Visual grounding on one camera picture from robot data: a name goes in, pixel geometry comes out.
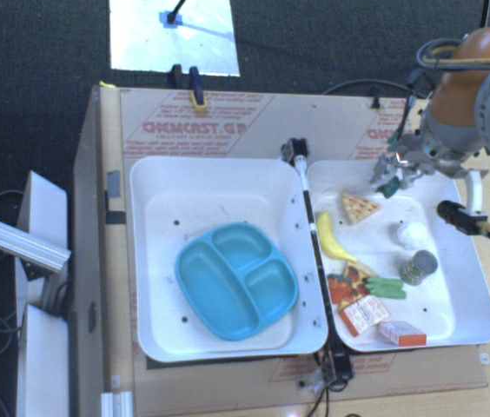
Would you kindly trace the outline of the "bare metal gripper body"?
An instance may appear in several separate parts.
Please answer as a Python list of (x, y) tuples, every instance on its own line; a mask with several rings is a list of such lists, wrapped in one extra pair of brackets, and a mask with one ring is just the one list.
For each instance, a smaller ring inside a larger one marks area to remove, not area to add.
[(405, 178), (432, 175), (439, 172), (450, 178), (463, 178), (467, 169), (462, 163), (467, 154), (453, 151), (431, 133), (415, 131), (413, 134), (394, 133), (388, 140), (392, 164)]

